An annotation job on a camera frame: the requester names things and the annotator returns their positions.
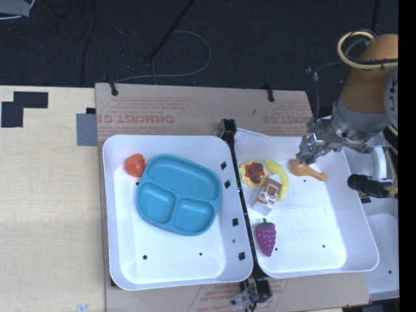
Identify white and orange carton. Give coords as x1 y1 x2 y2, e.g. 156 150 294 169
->
252 173 283 216

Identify black block with thin wires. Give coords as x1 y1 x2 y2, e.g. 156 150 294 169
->
252 278 272 304
216 118 237 140

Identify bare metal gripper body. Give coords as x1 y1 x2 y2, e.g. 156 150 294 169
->
299 116 369 155

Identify thin black rod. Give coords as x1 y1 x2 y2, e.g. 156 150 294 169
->
226 131 266 292

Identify black cylinder on white bracket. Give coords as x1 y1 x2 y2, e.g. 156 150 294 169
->
346 144 395 199

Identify yellow toy pasta with meatballs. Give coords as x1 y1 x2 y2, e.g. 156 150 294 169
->
239 159 268 188

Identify yellow banana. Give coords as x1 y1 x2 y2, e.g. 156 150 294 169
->
264 159 290 202

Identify white printed paper slip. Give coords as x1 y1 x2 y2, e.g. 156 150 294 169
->
236 127 271 139

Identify orange toy pepper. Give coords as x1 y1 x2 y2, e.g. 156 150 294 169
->
123 153 146 178

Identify brown cardboard board, red print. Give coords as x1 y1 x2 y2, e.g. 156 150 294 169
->
94 82 372 312

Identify purple grapes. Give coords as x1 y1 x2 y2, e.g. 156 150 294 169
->
255 218 278 257

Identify white plastic tray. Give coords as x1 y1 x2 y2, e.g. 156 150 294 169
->
233 131 380 280
102 134 254 291

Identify blue divided plate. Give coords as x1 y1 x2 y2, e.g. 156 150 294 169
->
135 153 223 237

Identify orange-brown toy chicken drumstick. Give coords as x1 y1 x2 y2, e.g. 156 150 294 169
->
290 159 326 182

